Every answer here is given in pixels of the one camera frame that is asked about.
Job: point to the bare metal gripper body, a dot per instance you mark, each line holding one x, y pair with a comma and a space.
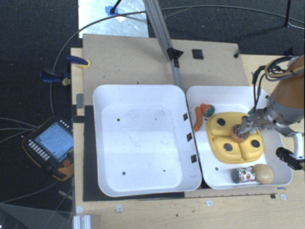
267, 121

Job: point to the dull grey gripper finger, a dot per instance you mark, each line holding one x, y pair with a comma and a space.
244, 124
253, 129

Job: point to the brown doughnut with pink icing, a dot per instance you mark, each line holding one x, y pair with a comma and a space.
238, 136

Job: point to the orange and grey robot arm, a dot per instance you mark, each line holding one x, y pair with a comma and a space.
288, 92

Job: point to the yellow divided plate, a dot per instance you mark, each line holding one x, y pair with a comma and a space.
228, 132

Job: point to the white plastic tray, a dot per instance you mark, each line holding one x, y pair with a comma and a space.
269, 151
143, 142

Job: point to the red strawberry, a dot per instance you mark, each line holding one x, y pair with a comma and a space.
206, 109

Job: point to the brown round bread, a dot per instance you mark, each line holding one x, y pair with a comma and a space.
264, 173

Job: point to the orange carrot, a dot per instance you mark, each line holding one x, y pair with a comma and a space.
198, 121

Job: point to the small can with strawberry print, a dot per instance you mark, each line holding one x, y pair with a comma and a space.
244, 174

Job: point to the brown cardboard board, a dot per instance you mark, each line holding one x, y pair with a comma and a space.
133, 61

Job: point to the black cylinder on white bracket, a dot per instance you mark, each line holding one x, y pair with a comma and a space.
289, 157

